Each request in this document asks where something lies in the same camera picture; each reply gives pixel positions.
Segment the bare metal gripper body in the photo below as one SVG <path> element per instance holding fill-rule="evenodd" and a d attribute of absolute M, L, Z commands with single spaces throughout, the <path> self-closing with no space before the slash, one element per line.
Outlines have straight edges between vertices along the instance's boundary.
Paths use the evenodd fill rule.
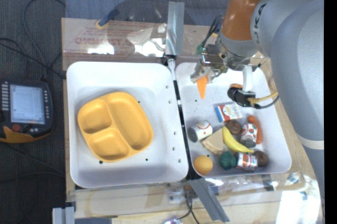
<path fill-rule="evenodd" d="M 259 52 L 251 57 L 241 57 L 229 52 L 226 48 L 220 48 L 215 44 L 208 44 L 201 50 L 201 65 L 214 70 L 226 72 L 227 69 L 233 71 L 243 71 L 246 66 L 253 71 L 264 64 L 264 56 Z"/>

